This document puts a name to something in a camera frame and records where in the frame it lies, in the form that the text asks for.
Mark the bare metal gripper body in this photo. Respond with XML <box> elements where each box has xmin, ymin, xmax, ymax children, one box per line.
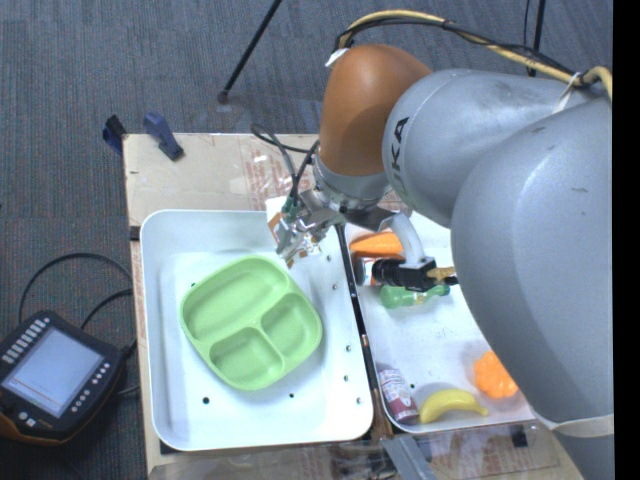
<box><xmin>287</xmin><ymin>187</ymin><xmax>397</xmax><ymax>242</ymax></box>

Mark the white and orange packet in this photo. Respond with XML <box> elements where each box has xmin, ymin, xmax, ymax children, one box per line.
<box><xmin>266</xmin><ymin>196</ymin><xmax>325</xmax><ymax>270</ymax></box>

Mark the orange carrot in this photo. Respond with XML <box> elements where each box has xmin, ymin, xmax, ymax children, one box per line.
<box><xmin>348</xmin><ymin>231</ymin><xmax>404</xmax><ymax>258</ymax></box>

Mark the green divided plate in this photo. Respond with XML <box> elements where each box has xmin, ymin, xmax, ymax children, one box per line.
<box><xmin>178</xmin><ymin>254</ymin><xmax>324</xmax><ymax>392</ymax></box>

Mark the brown cardboard board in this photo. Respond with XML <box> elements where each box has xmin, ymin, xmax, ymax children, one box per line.
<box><xmin>122</xmin><ymin>132</ymin><xmax>586</xmax><ymax>480</ymax></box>

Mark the green bottle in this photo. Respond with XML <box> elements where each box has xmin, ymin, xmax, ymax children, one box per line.
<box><xmin>378</xmin><ymin>282</ymin><xmax>451</xmax><ymax>310</ymax></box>

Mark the white plastic tray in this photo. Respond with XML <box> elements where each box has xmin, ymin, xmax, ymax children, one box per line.
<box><xmin>139</xmin><ymin>209</ymin><xmax>375</xmax><ymax>453</ymax></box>
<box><xmin>343</xmin><ymin>210</ymin><xmax>539</xmax><ymax>435</ymax></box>

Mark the red can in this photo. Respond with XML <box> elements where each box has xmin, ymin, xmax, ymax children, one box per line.
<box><xmin>377</xmin><ymin>366</ymin><xmax>420</xmax><ymax>424</ymax></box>

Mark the black tripod leg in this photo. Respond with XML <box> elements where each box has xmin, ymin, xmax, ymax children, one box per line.
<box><xmin>522</xmin><ymin>0</ymin><xmax>552</xmax><ymax>78</ymax></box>
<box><xmin>217</xmin><ymin>0</ymin><xmax>296</xmax><ymax>104</ymax></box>

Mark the yellow banana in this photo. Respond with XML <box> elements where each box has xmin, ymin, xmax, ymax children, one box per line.
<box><xmin>418</xmin><ymin>388</ymin><xmax>490</xmax><ymax>425</ymax></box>

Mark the orange toy fruit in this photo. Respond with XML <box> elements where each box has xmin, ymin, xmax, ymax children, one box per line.
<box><xmin>473</xmin><ymin>350</ymin><xmax>520</xmax><ymax>400</ymax></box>

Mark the black cylinder on white bracket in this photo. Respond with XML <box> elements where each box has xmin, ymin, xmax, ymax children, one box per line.
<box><xmin>371</xmin><ymin>211</ymin><xmax>439</xmax><ymax>293</ymax></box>

